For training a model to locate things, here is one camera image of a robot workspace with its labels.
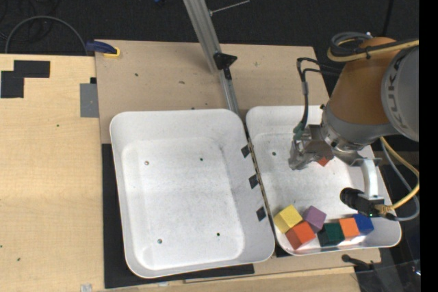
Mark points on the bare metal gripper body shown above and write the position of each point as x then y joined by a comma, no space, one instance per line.
320,145

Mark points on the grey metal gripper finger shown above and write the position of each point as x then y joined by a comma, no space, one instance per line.
293,159
305,160

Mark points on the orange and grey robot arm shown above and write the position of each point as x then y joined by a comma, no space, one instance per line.
362,95

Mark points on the small red cube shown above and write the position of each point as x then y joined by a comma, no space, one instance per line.
323,161

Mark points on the white plastic tray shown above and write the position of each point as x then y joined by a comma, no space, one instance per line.
184,195
308,188

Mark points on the purple cube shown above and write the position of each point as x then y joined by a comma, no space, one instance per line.
315,217

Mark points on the yellow cube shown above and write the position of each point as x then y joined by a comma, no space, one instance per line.
288,218

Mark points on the red-orange cube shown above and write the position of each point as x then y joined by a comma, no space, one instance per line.
300,235

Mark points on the green cube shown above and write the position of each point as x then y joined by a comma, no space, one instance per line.
331,234

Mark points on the orange cube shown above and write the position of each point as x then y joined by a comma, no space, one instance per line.
349,227

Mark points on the blue cube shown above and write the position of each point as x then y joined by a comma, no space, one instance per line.
364,224

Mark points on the brown flat board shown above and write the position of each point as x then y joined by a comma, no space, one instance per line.
164,78

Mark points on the black cylinder on white bracket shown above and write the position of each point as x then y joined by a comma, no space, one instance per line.
357,200

